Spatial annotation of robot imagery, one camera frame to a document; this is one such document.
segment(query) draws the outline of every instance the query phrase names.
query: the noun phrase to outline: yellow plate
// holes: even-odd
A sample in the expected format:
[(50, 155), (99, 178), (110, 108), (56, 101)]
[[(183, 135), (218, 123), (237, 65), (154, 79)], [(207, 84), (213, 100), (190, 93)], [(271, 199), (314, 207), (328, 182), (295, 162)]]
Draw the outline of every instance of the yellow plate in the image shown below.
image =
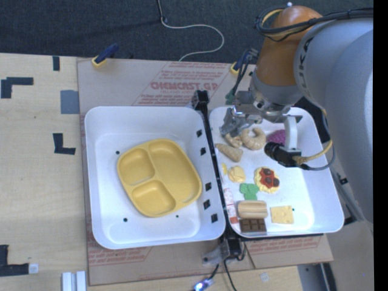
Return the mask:
[(150, 217), (183, 208), (202, 192), (201, 178), (191, 160), (169, 139), (147, 141), (124, 152), (117, 172), (132, 203)]

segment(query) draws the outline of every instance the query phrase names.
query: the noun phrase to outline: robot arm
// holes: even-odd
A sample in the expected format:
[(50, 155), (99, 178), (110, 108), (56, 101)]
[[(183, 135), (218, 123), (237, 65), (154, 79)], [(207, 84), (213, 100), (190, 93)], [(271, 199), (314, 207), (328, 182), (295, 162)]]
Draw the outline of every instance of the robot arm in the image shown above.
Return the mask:
[[(272, 15), (273, 24), (264, 28)], [(305, 96), (325, 111), (336, 155), (373, 223), (373, 9), (321, 16), (300, 6), (272, 8), (256, 27), (267, 38), (249, 90), (235, 94), (221, 134), (236, 135), (262, 119), (288, 124), (287, 112)], [(264, 150), (280, 164), (296, 165), (293, 156), (300, 152), (275, 149), (267, 144)]]

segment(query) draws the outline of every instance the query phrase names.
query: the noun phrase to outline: light wood surface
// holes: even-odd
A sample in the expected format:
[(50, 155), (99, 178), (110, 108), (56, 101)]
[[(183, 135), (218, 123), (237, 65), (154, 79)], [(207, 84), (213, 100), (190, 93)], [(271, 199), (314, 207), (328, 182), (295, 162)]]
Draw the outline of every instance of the light wood surface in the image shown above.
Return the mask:
[[(61, 273), (87, 272), (79, 115), (61, 114), (61, 90), (78, 90), (76, 58), (0, 54), (0, 78), (33, 77), (0, 99), (0, 244), (8, 263), (39, 273), (0, 277), (0, 290), (60, 290)], [(53, 133), (75, 155), (54, 153)], [(231, 273), (238, 291), (302, 291), (297, 267)], [(200, 276), (93, 286), (87, 290), (190, 290)], [(209, 290), (232, 290), (225, 273)]]

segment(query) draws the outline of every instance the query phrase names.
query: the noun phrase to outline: cardboard sheet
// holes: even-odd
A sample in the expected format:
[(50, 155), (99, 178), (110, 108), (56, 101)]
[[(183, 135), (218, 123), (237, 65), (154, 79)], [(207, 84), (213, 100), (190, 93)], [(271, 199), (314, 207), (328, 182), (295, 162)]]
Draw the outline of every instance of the cardboard sheet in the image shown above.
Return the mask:
[[(249, 86), (249, 71), (240, 89)], [(212, 251), (217, 241), (169, 246), (108, 250), (94, 240), (91, 229), (89, 185), (85, 150), (84, 117), (101, 105), (186, 106), (196, 90), (209, 92), (209, 111), (225, 105), (225, 95), (236, 81), (229, 64), (165, 62), (109, 59), (94, 69), (90, 59), (78, 59), (79, 111), (89, 284), (123, 283), (189, 275), (208, 275), (213, 268), (203, 266), (202, 253)], [(277, 238), (247, 242), (248, 254), (229, 270), (265, 269), (333, 260), (326, 235)]]

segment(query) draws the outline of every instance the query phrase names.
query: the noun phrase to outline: white tray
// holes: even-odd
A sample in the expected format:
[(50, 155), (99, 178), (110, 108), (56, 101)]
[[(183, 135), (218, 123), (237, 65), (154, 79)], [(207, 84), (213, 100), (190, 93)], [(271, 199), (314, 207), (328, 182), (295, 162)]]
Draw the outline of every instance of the white tray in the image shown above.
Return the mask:
[[(158, 138), (182, 147), (201, 178), (202, 194), (187, 207), (149, 218), (137, 211), (125, 193), (116, 163), (131, 147)], [(223, 234), (226, 221), (198, 112), (186, 107), (96, 107), (85, 116), (85, 139), (92, 230), (100, 245), (108, 249), (158, 246), (207, 241)]]
[[(227, 144), (219, 132), (223, 125), (224, 117), (228, 107), (214, 109), (210, 113), (210, 126), (214, 143)], [(290, 115), (302, 115), (302, 120), (297, 124), (298, 148), (302, 150), (303, 156), (311, 156), (320, 151), (323, 147), (319, 140), (313, 118), (308, 112), (299, 108), (292, 108)], [(264, 121), (261, 124), (254, 124), (251, 128), (260, 127), (266, 135), (275, 130), (284, 129), (284, 124), (273, 124)], [(302, 170), (299, 168), (286, 168), (269, 158), (264, 149), (259, 151), (243, 148), (244, 153), (240, 162), (231, 161), (228, 157), (216, 149), (216, 156), (221, 170), (221, 163), (227, 168), (239, 165), (247, 176), (246, 183), (254, 183), (254, 171), (262, 166), (273, 169), (279, 176), (281, 186), (274, 194), (258, 192), (259, 200), (267, 203), (269, 211), (265, 219), (267, 232), (241, 233), (239, 223), (235, 223), (236, 206), (238, 201), (244, 200), (244, 195), (239, 191), (239, 183), (229, 180), (228, 176), (222, 176), (222, 188), (229, 203), (227, 203), (229, 223), (237, 234), (246, 238), (261, 238), (273, 236), (294, 236), (309, 235), (317, 233), (336, 232), (343, 226), (343, 210), (333, 183), (329, 169), (314, 171)], [(327, 164), (323, 155), (307, 163), (311, 167), (320, 167)], [(293, 224), (274, 224), (271, 221), (270, 207), (288, 206), (293, 208)]]

